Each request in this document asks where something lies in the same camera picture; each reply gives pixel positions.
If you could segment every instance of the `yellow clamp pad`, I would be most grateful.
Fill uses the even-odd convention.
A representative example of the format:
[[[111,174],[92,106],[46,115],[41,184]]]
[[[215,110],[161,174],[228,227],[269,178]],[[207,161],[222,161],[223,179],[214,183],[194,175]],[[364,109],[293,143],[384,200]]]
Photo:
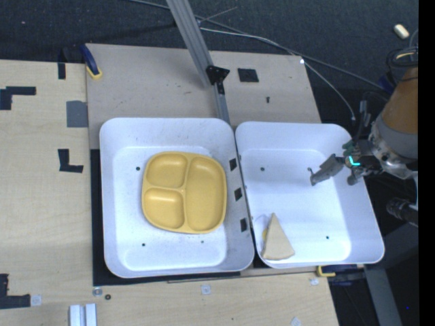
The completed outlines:
[[[321,269],[321,266],[317,266],[316,273],[318,276],[326,276],[326,277],[335,276],[334,272],[324,273],[323,270]]]
[[[99,79],[101,76],[103,76],[103,72],[100,70],[100,68],[98,68],[98,72],[96,75],[94,73],[92,73],[92,71],[89,69],[89,67],[86,66],[86,70],[89,74],[89,76],[91,76],[92,79]]]

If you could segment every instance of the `dark floor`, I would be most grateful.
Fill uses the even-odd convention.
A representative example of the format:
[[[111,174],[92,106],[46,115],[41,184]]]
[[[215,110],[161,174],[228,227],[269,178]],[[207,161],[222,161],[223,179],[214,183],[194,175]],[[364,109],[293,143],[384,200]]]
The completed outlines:
[[[141,0],[166,5],[165,0]],[[302,54],[358,113],[363,93],[385,94],[378,80],[388,72],[392,50],[418,42],[419,0],[189,0],[198,17],[216,16],[201,25],[221,31],[243,31],[273,40]],[[87,42],[184,48],[168,9],[125,0],[0,0],[0,59],[56,62],[60,50],[77,54]],[[400,39],[395,24],[414,37]],[[264,42],[203,32],[210,50],[285,54]],[[345,102],[314,72],[307,70],[322,122],[356,130]],[[369,102],[376,117],[382,105]],[[415,200],[413,181],[391,177],[366,180],[384,236],[404,224],[386,212],[394,196]],[[387,270],[404,326],[419,324],[419,256]],[[367,283],[331,283],[340,325],[378,325]]]

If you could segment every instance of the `wire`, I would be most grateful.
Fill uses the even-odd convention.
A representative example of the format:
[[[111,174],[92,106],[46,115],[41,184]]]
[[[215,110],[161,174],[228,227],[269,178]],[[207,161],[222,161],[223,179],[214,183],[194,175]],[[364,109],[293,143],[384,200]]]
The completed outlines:
[[[144,1],[144,0],[121,0],[121,1],[128,1],[128,2],[131,2],[131,3],[139,3],[139,4],[142,4],[142,5],[148,5],[148,6],[152,6],[152,7],[157,7],[157,8],[163,9],[163,10],[170,10],[170,8],[168,6],[160,5],[160,4],[157,4],[157,3],[151,3],[149,1]],[[222,27],[224,29],[227,29],[229,31],[233,31],[233,32],[238,33],[238,34],[249,35],[249,34],[243,32],[243,31],[240,31],[239,29],[236,29],[236,28],[233,28],[231,26],[228,26],[228,25],[216,22],[214,20],[210,20],[212,17],[205,18],[205,17],[202,17],[202,16],[195,15],[195,18],[198,18],[200,21],[204,20],[205,22],[211,23],[211,24],[213,24],[215,26],[220,26],[220,27]],[[263,38],[260,38],[260,37],[258,38],[258,40],[266,42],[266,43],[270,43],[271,42],[270,40],[267,40],[267,39],[263,39],[262,40],[262,39]],[[282,46],[279,46],[277,44],[275,45],[275,47],[279,47],[279,48],[285,50],[286,52],[288,52],[287,48],[282,48]],[[307,56],[305,54],[301,54],[299,52],[295,52],[295,51],[292,51],[292,52],[295,53],[296,55],[301,56],[301,57],[303,57],[305,59],[308,59],[308,60],[310,60],[312,62],[316,62],[318,64],[321,64],[321,65],[325,66],[325,67],[329,67],[329,68],[334,69],[334,70],[336,70],[338,72],[344,73],[346,75],[349,75],[349,76],[352,76],[352,77],[354,77],[356,79],[359,79],[359,80],[361,80],[363,82],[366,82],[367,84],[370,84],[371,86],[374,86],[374,87],[376,87],[376,88],[378,88],[380,90],[384,90],[384,88],[381,87],[380,85],[378,85],[378,84],[376,84],[376,83],[374,83],[374,82],[372,82],[372,81],[370,81],[368,79],[365,79],[362,76],[359,76],[359,75],[356,75],[354,73],[351,73],[350,71],[341,69],[339,67],[336,67],[334,65],[328,64],[326,62],[322,62],[321,60],[318,60],[316,58]]]
[[[228,31],[219,31],[219,30],[214,30],[214,29],[208,29],[208,28],[203,28],[200,27],[200,30],[204,30],[204,31],[211,31],[214,33],[221,33],[221,34],[226,34],[226,35],[234,35],[234,36],[242,36],[242,37],[248,37],[251,39],[257,39],[259,41],[263,41],[268,43],[269,45],[275,46],[277,48],[281,48],[282,50],[285,50],[287,53],[291,54],[292,56],[294,55],[299,55],[297,53],[295,53],[294,51],[279,45],[278,43],[271,41],[269,39],[266,39],[264,37],[261,36],[255,36],[255,35],[250,35],[250,34],[239,34],[239,33],[230,33]],[[310,68],[310,70],[312,70],[312,72],[314,72],[317,76],[319,76],[323,81],[325,81],[337,94],[338,96],[344,101],[344,103],[346,104],[347,108],[350,110],[351,112],[351,120],[352,121],[356,121],[356,117],[355,117],[355,113],[353,112],[352,107],[350,106],[350,104],[346,101],[346,99],[344,98],[344,96],[323,76],[321,75],[317,70],[315,70],[310,64],[308,64],[307,62],[304,61],[304,64]]]

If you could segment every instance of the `wooden tabletop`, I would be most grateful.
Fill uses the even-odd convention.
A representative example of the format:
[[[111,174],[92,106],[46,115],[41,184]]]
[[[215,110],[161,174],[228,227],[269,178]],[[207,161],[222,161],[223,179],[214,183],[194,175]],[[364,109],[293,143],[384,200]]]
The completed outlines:
[[[54,62],[2,60],[0,89],[10,86],[37,93],[0,110],[0,274],[8,295],[41,304],[0,310],[0,324],[68,325],[70,305],[95,303],[99,325],[338,325],[328,281],[314,272],[102,286],[94,296],[89,131],[68,127],[66,110],[88,101],[85,67],[67,63],[59,79]],[[82,173],[59,171],[59,149]]]

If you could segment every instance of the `green light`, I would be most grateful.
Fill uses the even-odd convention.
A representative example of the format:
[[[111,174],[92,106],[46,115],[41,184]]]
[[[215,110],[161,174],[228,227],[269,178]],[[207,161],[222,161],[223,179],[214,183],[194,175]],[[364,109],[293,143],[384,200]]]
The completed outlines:
[[[349,161],[351,162],[351,164],[352,164],[353,166],[360,166],[360,165],[361,165],[361,163],[355,163],[355,162],[353,161],[353,159],[352,159],[352,156],[349,156]]]

